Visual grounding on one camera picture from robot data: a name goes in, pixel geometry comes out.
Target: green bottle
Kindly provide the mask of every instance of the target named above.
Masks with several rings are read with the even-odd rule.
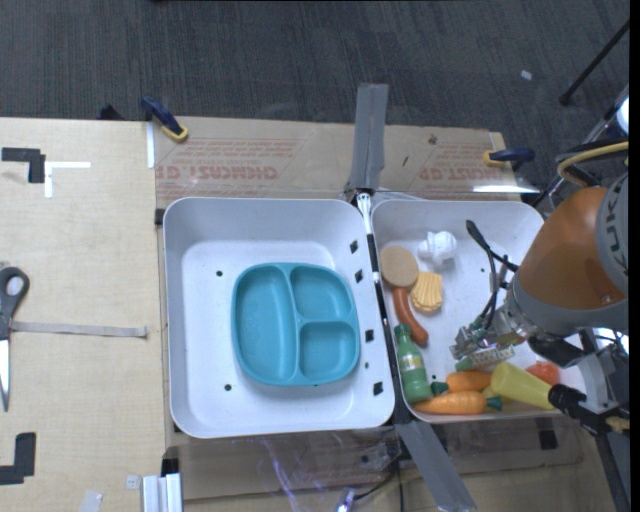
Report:
[[[420,349],[413,344],[407,324],[396,325],[397,354],[404,398],[409,404],[433,397]]]

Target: yellow cup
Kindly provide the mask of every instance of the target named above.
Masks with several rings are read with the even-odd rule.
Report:
[[[547,398],[551,385],[507,361],[499,363],[491,375],[491,388],[501,396],[543,409],[553,409]]]

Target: sausage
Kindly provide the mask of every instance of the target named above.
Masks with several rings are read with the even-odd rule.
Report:
[[[398,287],[393,290],[393,307],[401,324],[408,324],[411,329],[411,339],[421,347],[427,346],[429,333],[418,323],[409,306],[409,292],[406,288]]]

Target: scissors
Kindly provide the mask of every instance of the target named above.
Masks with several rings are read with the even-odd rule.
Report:
[[[0,269],[0,389],[4,412],[9,410],[9,324],[28,290],[29,278],[22,270]]]

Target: robotic hand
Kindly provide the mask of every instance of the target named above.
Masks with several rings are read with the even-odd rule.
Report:
[[[586,392],[558,384],[549,401],[594,435],[629,435],[628,173],[608,189],[585,187],[545,221],[519,266],[493,253],[473,222],[471,236],[489,255],[491,298],[451,351],[457,359],[478,348],[527,342],[561,368],[577,365]],[[498,273],[493,260],[502,262]],[[504,281],[514,272],[510,283]],[[506,288],[495,307],[500,287]],[[600,347],[598,333],[612,333]],[[578,335],[581,347],[566,338]]]

